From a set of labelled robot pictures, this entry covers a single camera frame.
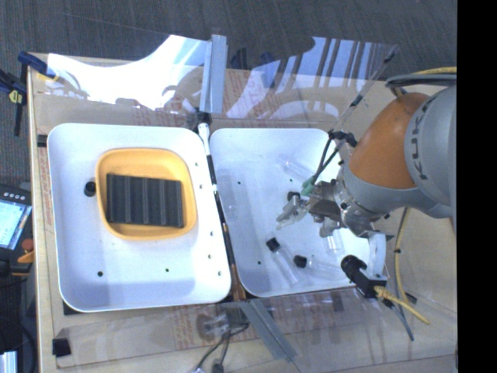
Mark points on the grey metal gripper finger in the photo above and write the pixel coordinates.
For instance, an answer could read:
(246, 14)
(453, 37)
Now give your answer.
(299, 206)
(288, 218)

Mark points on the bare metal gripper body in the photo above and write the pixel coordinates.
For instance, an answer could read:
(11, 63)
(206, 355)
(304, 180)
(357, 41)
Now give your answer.
(330, 204)

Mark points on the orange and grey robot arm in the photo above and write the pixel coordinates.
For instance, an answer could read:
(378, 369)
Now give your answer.
(392, 150)

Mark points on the clear plastic vial black cap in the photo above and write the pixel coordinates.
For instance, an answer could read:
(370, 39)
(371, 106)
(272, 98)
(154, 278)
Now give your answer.
(283, 262)
(293, 196)
(306, 264)

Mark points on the white plastic tray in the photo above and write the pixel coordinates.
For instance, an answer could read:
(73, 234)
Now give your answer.
(256, 161)
(136, 270)

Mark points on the thin black and white rod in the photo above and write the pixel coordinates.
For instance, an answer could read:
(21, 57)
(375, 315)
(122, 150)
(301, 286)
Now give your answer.
(217, 204)

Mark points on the black ribbed rack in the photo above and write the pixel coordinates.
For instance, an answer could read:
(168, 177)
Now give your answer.
(143, 200)

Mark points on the orange plastic bowl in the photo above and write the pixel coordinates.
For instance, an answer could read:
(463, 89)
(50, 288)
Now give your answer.
(147, 161)

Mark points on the brown cardboard board red print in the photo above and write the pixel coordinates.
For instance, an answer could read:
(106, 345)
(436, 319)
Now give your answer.
(128, 328)

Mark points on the small black cap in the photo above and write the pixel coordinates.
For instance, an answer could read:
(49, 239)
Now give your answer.
(89, 189)

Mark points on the black cylinder on white bracket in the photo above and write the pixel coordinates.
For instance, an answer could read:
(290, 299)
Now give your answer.
(355, 268)

